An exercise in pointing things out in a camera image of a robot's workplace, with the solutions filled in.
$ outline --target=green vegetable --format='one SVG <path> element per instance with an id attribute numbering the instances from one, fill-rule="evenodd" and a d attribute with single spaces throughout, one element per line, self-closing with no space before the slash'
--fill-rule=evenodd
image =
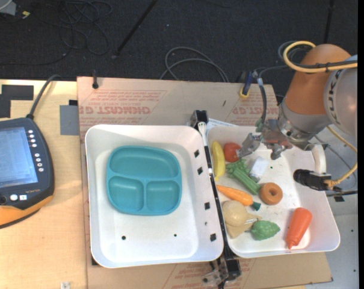
<path id="1" fill-rule="evenodd" d="M 242 183 L 242 185 L 244 185 L 251 194 L 258 195 L 261 187 L 248 176 L 250 169 L 247 167 L 242 158 L 235 163 L 227 164 L 226 171 L 231 177 L 236 178 L 240 183 Z"/>
<path id="2" fill-rule="evenodd" d="M 258 220 L 251 227 L 251 234 L 255 240 L 261 241 L 275 236 L 280 231 L 276 223 L 268 220 Z"/>

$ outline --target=toy donut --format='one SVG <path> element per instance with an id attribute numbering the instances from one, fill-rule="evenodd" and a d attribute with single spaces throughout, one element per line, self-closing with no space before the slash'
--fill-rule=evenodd
<path id="1" fill-rule="evenodd" d="M 276 205 L 282 200 L 283 192 L 277 184 L 269 182 L 261 187 L 259 196 L 265 204 Z"/>

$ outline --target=orange squeeze bottle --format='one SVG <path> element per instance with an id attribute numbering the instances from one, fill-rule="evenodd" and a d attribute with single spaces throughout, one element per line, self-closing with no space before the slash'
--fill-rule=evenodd
<path id="1" fill-rule="evenodd" d="M 312 213 L 305 208 L 296 208 L 290 220 L 286 243 L 289 249 L 297 246 L 303 238 L 313 218 Z"/>

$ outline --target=black carpet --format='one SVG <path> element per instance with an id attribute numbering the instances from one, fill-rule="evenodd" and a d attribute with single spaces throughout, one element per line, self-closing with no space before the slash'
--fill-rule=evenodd
<path id="1" fill-rule="evenodd" d="M 243 70 L 283 65 L 285 42 L 358 50 L 358 0 L 157 0 L 118 55 L 152 1 L 13 0 L 15 14 L 0 10 L 0 78 L 71 81 L 95 70 L 99 77 L 234 82 Z M 164 74 L 169 52 L 170 66 L 180 62 L 175 77 Z M 284 95 L 292 76 L 276 68 L 264 83 Z"/>

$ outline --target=teal plate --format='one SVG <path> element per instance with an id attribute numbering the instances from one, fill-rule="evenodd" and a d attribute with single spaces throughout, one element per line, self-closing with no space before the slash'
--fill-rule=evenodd
<path id="1" fill-rule="evenodd" d="M 149 146 L 122 146 L 112 151 L 106 171 L 106 190 L 120 212 L 165 215 L 182 197 L 182 174 L 169 151 Z"/>

